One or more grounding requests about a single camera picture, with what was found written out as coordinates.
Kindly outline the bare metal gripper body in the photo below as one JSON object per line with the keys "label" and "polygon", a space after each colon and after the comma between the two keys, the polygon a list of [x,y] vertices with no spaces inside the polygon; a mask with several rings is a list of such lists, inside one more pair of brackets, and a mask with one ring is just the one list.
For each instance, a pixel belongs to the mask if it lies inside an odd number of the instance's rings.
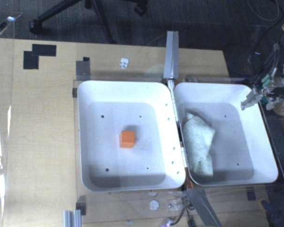
{"label": "bare metal gripper body", "polygon": [[284,77],[265,76],[261,83],[264,96],[284,98]]}

